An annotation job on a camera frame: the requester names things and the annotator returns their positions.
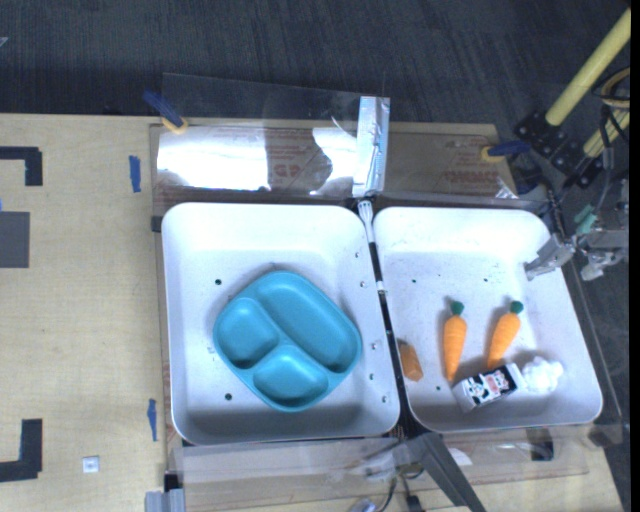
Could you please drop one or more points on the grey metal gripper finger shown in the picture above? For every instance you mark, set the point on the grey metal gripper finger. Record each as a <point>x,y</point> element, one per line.
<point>557,247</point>
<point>542,269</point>

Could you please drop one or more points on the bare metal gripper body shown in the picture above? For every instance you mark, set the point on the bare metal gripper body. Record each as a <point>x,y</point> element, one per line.
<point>605,240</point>

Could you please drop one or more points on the orange carrot green top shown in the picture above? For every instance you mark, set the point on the orange carrot green top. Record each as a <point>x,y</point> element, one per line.
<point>504,332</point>
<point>454,340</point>

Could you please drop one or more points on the white plastic tray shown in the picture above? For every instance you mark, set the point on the white plastic tray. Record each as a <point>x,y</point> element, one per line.
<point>450,250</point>
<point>280,235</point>

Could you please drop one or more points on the white crumpled lump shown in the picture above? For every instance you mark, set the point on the white crumpled lump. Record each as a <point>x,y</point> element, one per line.
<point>542,375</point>

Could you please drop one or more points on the white cow print milk carton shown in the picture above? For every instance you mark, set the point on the white cow print milk carton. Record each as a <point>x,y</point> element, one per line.
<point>487,389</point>

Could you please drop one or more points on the orange toy block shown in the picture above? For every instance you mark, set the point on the orange toy block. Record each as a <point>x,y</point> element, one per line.
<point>411,362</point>

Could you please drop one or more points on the blue divided plate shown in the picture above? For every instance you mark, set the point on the blue divided plate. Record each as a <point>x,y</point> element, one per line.
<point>300,310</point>

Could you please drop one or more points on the small white square tag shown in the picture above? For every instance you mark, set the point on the small white square tag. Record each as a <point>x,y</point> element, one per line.
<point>91,464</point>

